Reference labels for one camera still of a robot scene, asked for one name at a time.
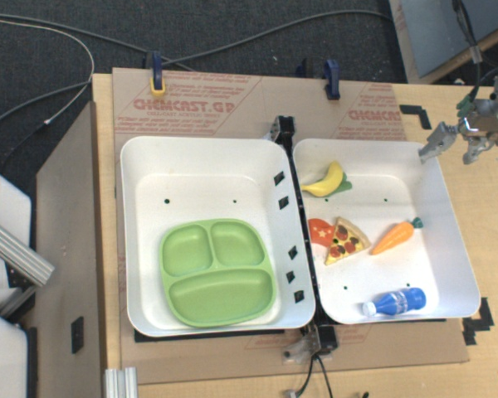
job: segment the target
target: toy banana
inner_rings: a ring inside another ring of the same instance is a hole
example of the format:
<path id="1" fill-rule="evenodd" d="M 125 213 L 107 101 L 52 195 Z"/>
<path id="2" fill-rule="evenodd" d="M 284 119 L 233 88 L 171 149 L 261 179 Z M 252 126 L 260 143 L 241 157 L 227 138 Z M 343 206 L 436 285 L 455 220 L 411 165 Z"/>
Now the toy banana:
<path id="1" fill-rule="evenodd" d="M 318 182 L 300 186 L 300 189 L 317 197 L 328 196 L 339 187 L 343 181 L 343 175 L 344 173 L 341 165 L 339 165 L 336 161 L 333 161 L 329 165 L 325 178 L 319 180 Z"/>

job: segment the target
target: water bottle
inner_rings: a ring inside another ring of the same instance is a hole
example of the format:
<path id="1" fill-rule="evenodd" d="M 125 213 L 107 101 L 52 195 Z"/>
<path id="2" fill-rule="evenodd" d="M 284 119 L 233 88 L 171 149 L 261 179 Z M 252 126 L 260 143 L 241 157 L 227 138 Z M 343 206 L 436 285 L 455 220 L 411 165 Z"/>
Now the water bottle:
<path id="1" fill-rule="evenodd" d="M 421 309 L 426 305 L 426 294 L 420 288 L 397 290 L 385 294 L 375 302 L 366 302 L 364 314 L 372 317 L 376 313 L 395 315 L 406 313 L 412 309 Z"/>

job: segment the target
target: toy pizza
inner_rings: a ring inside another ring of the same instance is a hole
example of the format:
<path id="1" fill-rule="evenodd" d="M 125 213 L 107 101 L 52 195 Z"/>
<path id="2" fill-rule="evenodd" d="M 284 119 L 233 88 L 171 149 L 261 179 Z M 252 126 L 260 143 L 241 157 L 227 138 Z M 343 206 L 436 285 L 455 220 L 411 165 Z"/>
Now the toy pizza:
<path id="1" fill-rule="evenodd" d="M 349 220 L 338 217 L 334 225 L 334 236 L 325 264 L 333 264 L 370 246 L 371 242 L 357 226 Z"/>

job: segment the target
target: carrot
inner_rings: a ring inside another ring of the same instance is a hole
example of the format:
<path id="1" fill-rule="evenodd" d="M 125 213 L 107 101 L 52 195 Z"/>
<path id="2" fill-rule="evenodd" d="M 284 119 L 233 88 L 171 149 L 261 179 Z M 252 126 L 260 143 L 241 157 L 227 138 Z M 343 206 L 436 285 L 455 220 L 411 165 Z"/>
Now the carrot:
<path id="1" fill-rule="evenodd" d="M 396 245 L 409 240 L 413 235 L 414 225 L 408 221 L 399 222 L 386 233 L 378 244 L 371 250 L 371 255 L 377 255 L 385 250 L 389 250 Z"/>

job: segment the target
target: white cable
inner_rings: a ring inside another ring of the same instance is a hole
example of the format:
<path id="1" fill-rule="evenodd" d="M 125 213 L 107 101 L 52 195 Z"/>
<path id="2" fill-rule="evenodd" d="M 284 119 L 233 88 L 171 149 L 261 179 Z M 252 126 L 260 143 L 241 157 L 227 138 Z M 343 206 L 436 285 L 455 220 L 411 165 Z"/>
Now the white cable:
<path id="1" fill-rule="evenodd" d="M 92 81 L 92 76 L 93 76 L 94 70 L 95 70 L 94 57 L 93 57 L 92 53 L 90 52 L 89 48 L 86 46 L 86 44 L 83 41 L 81 41 L 79 38 L 77 38 L 76 36 L 72 36 L 68 32 L 60 31 L 60 30 L 57 30 L 55 28 L 43 27 L 41 25 L 31 25 L 31 24 L 28 24 L 28 23 L 21 23 L 21 22 L 14 22 L 14 21 L 4 21 L 2 19 L 0 19 L 0 23 L 5 23 L 5 24 L 8 24 L 8 25 L 13 25 L 15 27 L 25 27 L 25 28 L 35 28 L 35 29 L 39 29 L 39 30 L 46 30 L 46 31 L 55 32 L 57 34 L 61 34 L 63 36 L 71 38 L 76 43 L 78 43 L 81 47 L 83 47 L 83 49 L 86 51 L 87 55 L 89 56 L 89 59 L 90 59 L 90 68 L 91 69 L 90 69 L 90 74 L 89 74 L 89 78 L 88 78 L 87 81 L 89 83 Z M 44 124 L 46 124 L 46 125 L 51 124 L 55 118 L 57 118 L 59 115 L 61 115 L 63 112 L 65 112 L 65 110 L 67 110 L 70 107 L 70 105 L 73 104 L 83 94 L 83 92 L 86 90 L 86 88 L 88 86 L 89 85 L 87 84 L 84 87 L 82 87 L 81 90 L 67 104 L 65 104 L 65 106 L 63 106 L 61 109 L 59 109 L 50 118 L 46 119 L 44 121 Z"/>

